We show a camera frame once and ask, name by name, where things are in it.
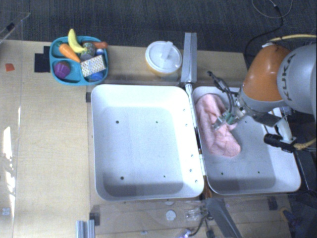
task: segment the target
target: white tray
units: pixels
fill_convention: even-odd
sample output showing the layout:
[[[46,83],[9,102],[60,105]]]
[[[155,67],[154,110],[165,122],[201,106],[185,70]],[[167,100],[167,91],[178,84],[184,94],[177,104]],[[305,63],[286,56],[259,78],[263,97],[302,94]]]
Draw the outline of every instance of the white tray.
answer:
[[[215,87],[196,88],[194,102],[207,93],[217,94],[228,105],[226,94]],[[208,182],[213,191],[222,195],[242,195],[298,190],[301,177],[294,155],[265,144],[263,125],[245,117],[232,134],[242,149],[233,158],[211,155],[202,142]]]
[[[92,91],[95,180],[106,200],[191,198],[204,179],[189,99],[171,86]]]

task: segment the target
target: lid handle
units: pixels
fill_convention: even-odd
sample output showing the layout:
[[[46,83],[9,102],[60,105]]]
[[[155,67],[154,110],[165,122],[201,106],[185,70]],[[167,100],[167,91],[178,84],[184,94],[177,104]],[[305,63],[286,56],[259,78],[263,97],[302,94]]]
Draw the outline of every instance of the lid handle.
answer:
[[[168,55],[169,55],[172,47],[173,47],[172,42],[166,42],[166,44],[164,45],[162,55],[160,57],[163,61],[166,61],[166,59],[168,58]]]

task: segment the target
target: carrot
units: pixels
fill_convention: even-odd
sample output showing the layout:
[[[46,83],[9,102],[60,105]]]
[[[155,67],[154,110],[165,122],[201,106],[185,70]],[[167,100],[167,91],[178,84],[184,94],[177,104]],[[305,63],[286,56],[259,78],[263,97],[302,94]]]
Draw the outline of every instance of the carrot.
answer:
[[[65,57],[72,59],[76,62],[80,62],[79,57],[75,54],[75,52],[72,50],[72,48],[66,44],[62,43],[58,47],[59,52],[61,52]]]
[[[96,49],[106,49],[108,47],[108,43],[107,42],[91,42],[91,41],[84,41],[83,44],[85,43],[92,43],[95,45]]]

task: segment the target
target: wooden table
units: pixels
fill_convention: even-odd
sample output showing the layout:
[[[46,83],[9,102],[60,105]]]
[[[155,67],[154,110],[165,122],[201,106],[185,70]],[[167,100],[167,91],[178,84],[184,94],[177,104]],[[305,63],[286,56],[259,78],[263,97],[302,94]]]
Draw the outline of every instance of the wooden table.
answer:
[[[43,53],[43,46],[49,45],[44,42],[6,41],[0,47],[0,70],[4,70],[5,63],[13,63],[16,70],[23,72],[14,238],[74,238],[76,221],[87,221],[93,207],[91,202],[99,200],[94,199],[95,190],[89,175],[92,140],[89,138],[91,118],[86,93],[91,91],[91,87],[66,86],[56,82],[50,73],[35,73],[34,54]],[[22,65],[16,60],[14,51],[18,49],[22,50]],[[145,48],[109,46],[106,83],[176,84],[173,80],[162,81],[147,71],[144,53]],[[211,85],[207,70],[212,70],[230,86],[240,86],[246,74],[242,54],[199,51],[200,85]],[[232,218],[245,237],[266,237],[264,234],[272,233],[276,237],[290,237],[280,214],[267,209],[266,199],[228,200]],[[289,206],[284,197],[278,200],[280,205]],[[177,225],[164,229],[161,215],[156,215],[155,211],[151,213],[151,224],[146,220],[140,221],[138,214],[142,218],[148,216],[140,209],[143,206],[148,207],[146,203],[129,207],[105,203],[109,217],[111,212],[116,217],[110,222],[114,226],[109,230],[127,232],[126,227],[143,224],[144,232],[140,233],[142,230],[137,229],[132,233],[98,237],[133,238],[141,234],[144,234],[142,237],[175,237],[180,232]],[[221,235],[215,222],[210,224],[215,233]],[[205,237],[205,232],[202,228],[195,237]]]

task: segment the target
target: gray floor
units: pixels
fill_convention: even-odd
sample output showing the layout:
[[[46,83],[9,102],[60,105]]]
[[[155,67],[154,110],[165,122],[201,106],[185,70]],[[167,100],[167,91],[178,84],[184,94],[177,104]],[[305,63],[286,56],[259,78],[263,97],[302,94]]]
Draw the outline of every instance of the gray floor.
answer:
[[[286,14],[291,0],[272,0]],[[254,0],[259,10],[278,16],[267,0]],[[1,10],[30,12],[24,38],[53,41],[70,28],[112,45],[145,47],[171,40],[183,47],[184,32],[198,33],[198,49],[243,52],[254,36],[280,25],[258,13],[252,0],[0,0]],[[256,54],[267,39],[316,32],[317,0],[293,0],[284,25],[249,46]]]

